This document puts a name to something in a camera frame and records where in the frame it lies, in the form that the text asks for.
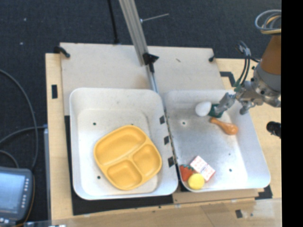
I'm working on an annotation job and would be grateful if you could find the yellow divided plate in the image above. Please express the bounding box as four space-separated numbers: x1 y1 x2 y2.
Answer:
93 124 163 191

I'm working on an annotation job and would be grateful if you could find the white plastic tray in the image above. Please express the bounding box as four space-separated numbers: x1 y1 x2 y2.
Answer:
162 89 271 193
69 87 179 201

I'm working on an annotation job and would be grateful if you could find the orange chicken drumstick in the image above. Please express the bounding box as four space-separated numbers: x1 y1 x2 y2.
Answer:
210 117 239 136

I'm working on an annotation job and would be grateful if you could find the white and red carton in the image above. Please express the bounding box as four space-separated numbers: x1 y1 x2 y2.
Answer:
189 155 216 183

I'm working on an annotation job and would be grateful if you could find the red strawberry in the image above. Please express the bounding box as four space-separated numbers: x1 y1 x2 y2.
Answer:
179 164 195 182

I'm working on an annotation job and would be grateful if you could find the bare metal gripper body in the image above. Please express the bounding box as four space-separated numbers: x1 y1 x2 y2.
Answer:
235 79 282 108

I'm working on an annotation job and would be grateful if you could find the black block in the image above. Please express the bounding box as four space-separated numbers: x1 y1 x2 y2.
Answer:
143 52 160 73

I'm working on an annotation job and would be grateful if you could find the white egg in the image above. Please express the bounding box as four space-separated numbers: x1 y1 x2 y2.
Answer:
195 101 213 117

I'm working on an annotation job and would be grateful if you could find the yellow round lemon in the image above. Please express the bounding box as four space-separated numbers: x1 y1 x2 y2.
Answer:
187 173 205 190

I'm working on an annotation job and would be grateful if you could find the thin black and white rod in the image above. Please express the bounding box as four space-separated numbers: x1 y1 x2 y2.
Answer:
163 106 178 168

